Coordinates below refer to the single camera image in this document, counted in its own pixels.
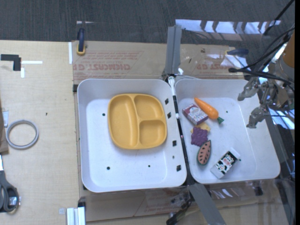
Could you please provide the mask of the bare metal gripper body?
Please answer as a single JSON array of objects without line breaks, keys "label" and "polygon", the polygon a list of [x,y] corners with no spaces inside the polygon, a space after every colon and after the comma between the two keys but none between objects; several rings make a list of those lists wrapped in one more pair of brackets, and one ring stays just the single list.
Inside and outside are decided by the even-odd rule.
[{"label": "bare metal gripper body", "polygon": [[262,92],[260,106],[272,110],[293,110],[294,89],[291,85],[274,79],[268,79],[259,86]]}]

